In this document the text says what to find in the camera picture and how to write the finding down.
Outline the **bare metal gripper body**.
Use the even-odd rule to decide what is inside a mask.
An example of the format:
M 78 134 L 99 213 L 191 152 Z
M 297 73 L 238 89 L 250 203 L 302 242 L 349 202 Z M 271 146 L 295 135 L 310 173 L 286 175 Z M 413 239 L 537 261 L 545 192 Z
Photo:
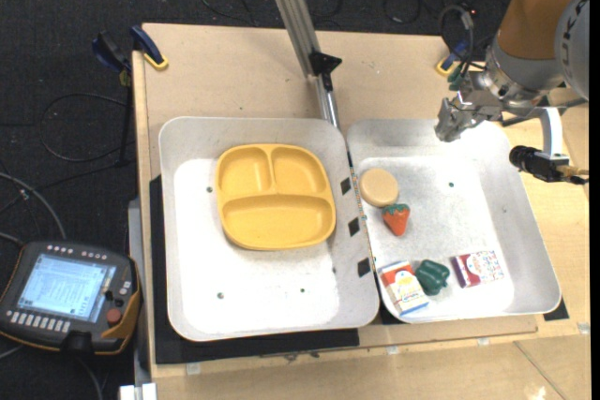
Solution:
M 450 90 L 456 93 L 450 101 L 450 119 L 454 123 L 503 120 L 502 97 L 487 68 L 468 71 L 457 68 L 450 75 Z

